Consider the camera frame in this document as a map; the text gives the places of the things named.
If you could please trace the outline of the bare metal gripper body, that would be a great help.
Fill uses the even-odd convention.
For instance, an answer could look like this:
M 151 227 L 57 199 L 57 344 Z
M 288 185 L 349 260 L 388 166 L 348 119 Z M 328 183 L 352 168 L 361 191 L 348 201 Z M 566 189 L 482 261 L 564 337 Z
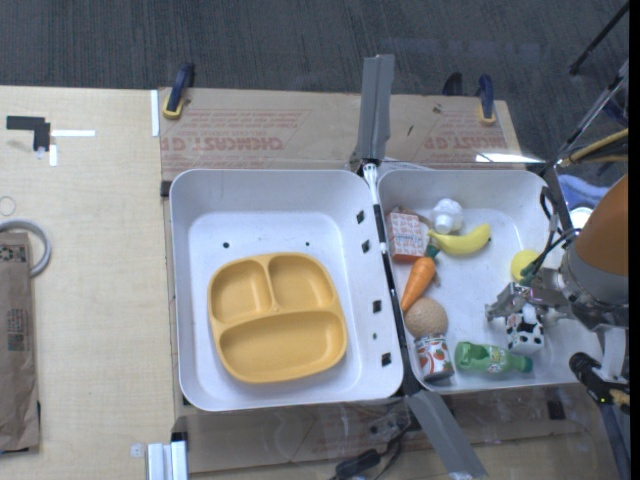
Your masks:
M 534 303 L 556 309 L 562 315 L 596 331 L 605 327 L 629 327 L 628 279 L 587 267 L 558 270 L 543 268 L 531 289 Z

